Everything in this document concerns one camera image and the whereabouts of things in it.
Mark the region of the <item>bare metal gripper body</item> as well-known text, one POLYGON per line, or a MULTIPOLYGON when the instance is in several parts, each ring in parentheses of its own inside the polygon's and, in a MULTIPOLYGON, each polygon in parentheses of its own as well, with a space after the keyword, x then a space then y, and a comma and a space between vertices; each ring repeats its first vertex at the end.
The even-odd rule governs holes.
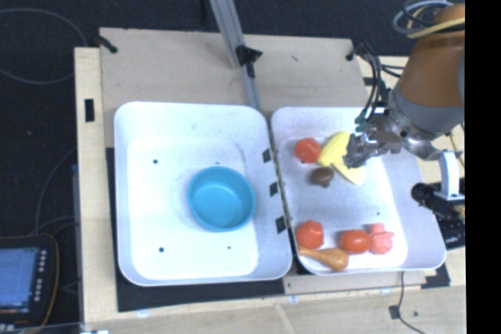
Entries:
POLYGON ((436 138, 402 116, 372 116, 362 134, 362 160, 403 149, 422 160, 437 160, 442 151, 432 145, 436 138))

